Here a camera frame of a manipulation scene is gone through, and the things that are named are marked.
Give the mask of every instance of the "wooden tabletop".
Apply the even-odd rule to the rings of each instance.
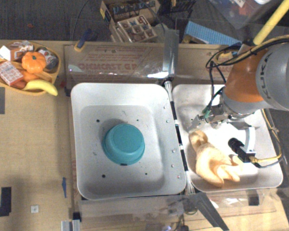
[[[0,40],[0,47],[8,42]],[[71,44],[68,41],[36,42],[56,51],[61,59],[64,59],[64,46]],[[193,48],[199,46],[180,46],[186,68],[206,60],[197,58],[197,53],[190,54]],[[213,51],[220,46],[204,48]],[[55,83],[59,92],[56,97],[49,94],[29,96],[5,90],[5,113],[0,115],[0,194],[2,187],[12,188],[12,211],[9,216],[0,217],[0,231],[55,231],[60,230],[61,221],[72,219],[77,203],[73,197],[70,98],[60,87],[64,80],[63,65]],[[66,197],[63,178],[67,184]],[[39,206],[38,213],[31,213],[32,205]],[[246,207],[242,213],[238,216],[230,211],[221,215],[230,230],[289,230],[283,205],[274,190],[266,195],[258,209]],[[189,218],[186,217],[185,224],[190,230],[220,230],[212,228],[203,218]],[[143,224],[139,223],[131,227],[95,229],[90,228],[89,223],[82,226],[81,230],[144,230]]]

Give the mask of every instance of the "yellow pole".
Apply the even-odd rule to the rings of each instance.
[[[288,10],[289,0],[283,0],[280,6],[276,9],[270,19],[265,23],[263,28],[254,38],[253,43],[255,45],[261,44]]]

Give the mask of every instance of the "tan plush toy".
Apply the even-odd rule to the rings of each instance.
[[[189,135],[196,152],[196,173],[209,183],[222,187],[224,180],[240,181],[243,162],[237,156],[226,155],[208,142],[207,135],[198,130]]]

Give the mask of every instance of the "egg carton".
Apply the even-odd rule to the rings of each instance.
[[[158,35],[143,15],[118,22],[124,41],[132,43],[150,41]]]

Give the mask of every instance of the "blue lid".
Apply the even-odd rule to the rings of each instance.
[[[142,158],[145,152],[144,143],[144,137],[137,127],[122,123],[106,133],[103,150],[114,163],[131,165]]]

